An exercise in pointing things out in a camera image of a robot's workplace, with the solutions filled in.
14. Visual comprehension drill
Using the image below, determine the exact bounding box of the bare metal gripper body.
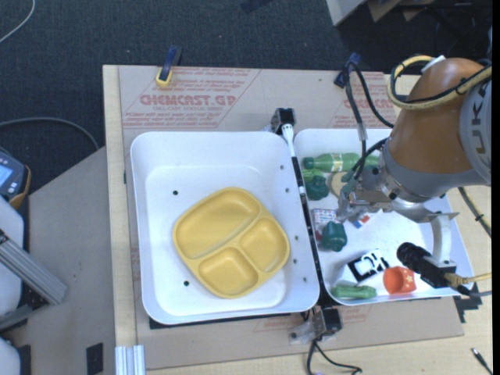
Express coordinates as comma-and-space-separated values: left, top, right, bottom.
338, 166, 400, 215

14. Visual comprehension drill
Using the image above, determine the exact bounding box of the white packet with red print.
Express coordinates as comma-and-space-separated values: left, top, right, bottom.
312, 208, 338, 230

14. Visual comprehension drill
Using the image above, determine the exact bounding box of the beige round biscuit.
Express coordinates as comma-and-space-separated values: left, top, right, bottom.
329, 171, 353, 195

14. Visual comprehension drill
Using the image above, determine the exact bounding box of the white plastic tray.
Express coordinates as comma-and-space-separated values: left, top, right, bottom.
129, 130, 321, 326
292, 127, 476, 307

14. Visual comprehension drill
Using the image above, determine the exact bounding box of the green plastic bottle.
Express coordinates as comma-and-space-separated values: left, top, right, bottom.
302, 152, 380, 173

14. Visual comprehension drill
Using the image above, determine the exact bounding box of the black and white carton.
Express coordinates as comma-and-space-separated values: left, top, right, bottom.
347, 248, 392, 281

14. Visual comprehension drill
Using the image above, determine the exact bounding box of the thin black and white rod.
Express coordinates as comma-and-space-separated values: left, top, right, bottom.
281, 124, 326, 309

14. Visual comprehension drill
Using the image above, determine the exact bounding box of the orange cup with yellow star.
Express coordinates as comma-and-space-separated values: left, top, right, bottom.
382, 266, 417, 296

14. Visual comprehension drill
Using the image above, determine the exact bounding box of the light green toy cucumber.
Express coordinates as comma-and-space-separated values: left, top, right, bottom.
330, 284, 378, 301

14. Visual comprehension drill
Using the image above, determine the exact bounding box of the yellow divided plate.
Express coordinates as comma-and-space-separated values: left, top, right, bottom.
172, 186, 291, 299

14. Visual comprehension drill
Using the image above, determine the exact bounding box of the brown cardboard board red print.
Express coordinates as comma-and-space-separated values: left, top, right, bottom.
116, 65, 466, 370

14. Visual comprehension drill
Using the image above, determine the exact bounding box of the black cylinder on white bracket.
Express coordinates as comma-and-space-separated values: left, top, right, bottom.
393, 200, 460, 289

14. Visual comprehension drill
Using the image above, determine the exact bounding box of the black block with thin wires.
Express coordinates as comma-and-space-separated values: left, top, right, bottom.
269, 107, 296, 134
288, 306, 344, 345

